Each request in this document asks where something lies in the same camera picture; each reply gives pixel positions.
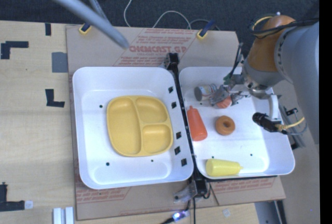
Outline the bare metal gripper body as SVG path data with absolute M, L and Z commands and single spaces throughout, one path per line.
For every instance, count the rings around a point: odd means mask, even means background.
M 253 96 L 258 99 L 268 99 L 267 93 L 269 87 L 258 84 L 252 77 L 246 74 L 233 74 L 225 77 L 225 86 L 229 94 L 239 93 L 242 98 Z

